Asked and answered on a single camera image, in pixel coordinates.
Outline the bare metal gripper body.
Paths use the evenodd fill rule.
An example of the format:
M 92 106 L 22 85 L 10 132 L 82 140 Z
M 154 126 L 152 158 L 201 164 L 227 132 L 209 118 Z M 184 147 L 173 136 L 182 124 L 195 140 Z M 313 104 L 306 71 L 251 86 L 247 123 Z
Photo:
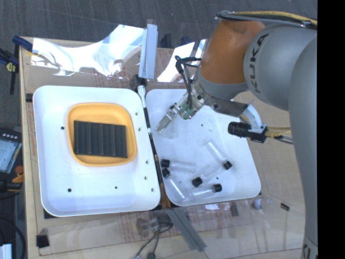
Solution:
M 208 106 L 217 113 L 241 116 L 248 108 L 248 104 L 233 100 L 221 100 L 208 95 L 199 84 L 187 86 L 187 92 L 183 97 L 172 105 L 172 118 L 178 115 L 182 119 L 191 119 L 203 106 Z

